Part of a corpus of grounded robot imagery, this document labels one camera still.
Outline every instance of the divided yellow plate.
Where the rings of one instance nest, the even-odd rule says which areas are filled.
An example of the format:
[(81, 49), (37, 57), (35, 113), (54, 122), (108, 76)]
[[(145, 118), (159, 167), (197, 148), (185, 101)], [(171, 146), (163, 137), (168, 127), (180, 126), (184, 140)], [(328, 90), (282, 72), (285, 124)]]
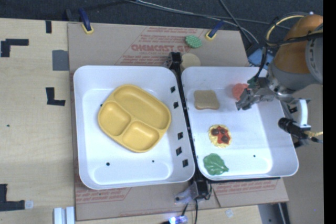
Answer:
[(132, 84), (116, 88), (98, 113), (98, 124), (106, 135), (134, 152), (152, 149), (170, 123), (168, 107)]

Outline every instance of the blue clamp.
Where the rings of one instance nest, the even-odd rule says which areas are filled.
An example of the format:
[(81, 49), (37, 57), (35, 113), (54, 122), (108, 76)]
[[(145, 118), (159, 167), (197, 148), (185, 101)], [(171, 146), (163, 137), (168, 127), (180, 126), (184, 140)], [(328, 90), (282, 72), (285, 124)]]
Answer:
[(82, 28), (87, 35), (91, 35), (94, 31), (93, 27), (90, 24), (90, 20), (88, 15), (86, 14), (85, 10), (83, 8), (78, 9), (80, 18), (82, 20)]
[(219, 21), (218, 24), (216, 24), (216, 26), (212, 30), (210, 30), (205, 34), (205, 39), (212, 41), (217, 35), (216, 32), (222, 27), (223, 24), (224, 24), (223, 20)]

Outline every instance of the wooden surface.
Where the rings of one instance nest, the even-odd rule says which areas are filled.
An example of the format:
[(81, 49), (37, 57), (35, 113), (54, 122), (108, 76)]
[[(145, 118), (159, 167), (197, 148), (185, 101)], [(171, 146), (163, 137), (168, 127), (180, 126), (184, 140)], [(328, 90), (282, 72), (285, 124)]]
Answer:
[[(67, 22), (0, 19), (0, 40), (29, 39), (0, 58), (0, 184), (7, 200), (32, 200), (33, 209), (0, 212), (3, 223), (52, 223), (52, 210), (74, 206), (69, 72), (53, 71), (52, 51), (68, 50)], [(47, 105), (46, 87), (65, 106)], [(232, 210), (233, 216), (226, 214)], [(187, 212), (194, 220), (195, 211)], [(80, 223), (160, 223), (169, 214)], [(200, 210), (198, 224), (258, 223), (258, 206)]]

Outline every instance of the white tray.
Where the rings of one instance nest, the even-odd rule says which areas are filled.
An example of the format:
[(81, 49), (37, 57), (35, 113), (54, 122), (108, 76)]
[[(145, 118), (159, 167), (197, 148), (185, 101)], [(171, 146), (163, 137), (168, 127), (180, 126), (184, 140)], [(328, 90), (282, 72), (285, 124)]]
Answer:
[[(290, 134), (278, 127), (279, 119), (284, 117), (278, 100), (254, 104), (249, 110), (236, 108), (232, 87), (246, 83), (257, 71), (254, 67), (189, 67), (182, 73), (198, 166), (211, 180), (291, 176), (299, 167)], [(219, 109), (196, 109), (195, 90), (214, 90)], [(214, 124), (223, 124), (231, 131), (232, 142), (227, 148), (210, 142), (208, 130)], [(210, 153), (218, 154), (229, 171), (210, 175), (203, 164), (203, 158)]]
[[(100, 105), (123, 84), (133, 84), (162, 101), (171, 111), (169, 129), (145, 153), (134, 153), (103, 133)], [(195, 164), (174, 73), (164, 67), (84, 66), (74, 75), (79, 175), (92, 189), (188, 181)]]

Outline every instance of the cardboard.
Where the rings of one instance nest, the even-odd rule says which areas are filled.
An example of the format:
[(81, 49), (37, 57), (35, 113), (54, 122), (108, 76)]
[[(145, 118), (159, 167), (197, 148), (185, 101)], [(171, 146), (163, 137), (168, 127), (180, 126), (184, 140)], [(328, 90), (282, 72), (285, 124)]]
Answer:
[[(103, 219), (123, 216), (181, 212), (174, 195), (184, 191), (188, 182), (108, 190), (89, 189), (78, 174), (76, 118), (73, 75), (85, 65), (164, 66), (169, 52), (196, 55), (201, 66), (248, 66), (238, 31), (219, 30), (213, 41), (204, 35), (209, 29), (93, 24), (94, 33), (84, 33), (81, 23), (68, 24), (70, 96), (73, 154), (75, 160), (76, 219)], [(184, 42), (187, 35), (202, 41), (197, 49)], [(200, 201), (199, 209), (255, 205), (287, 201), (282, 179), (251, 180), (213, 184), (209, 200)]]

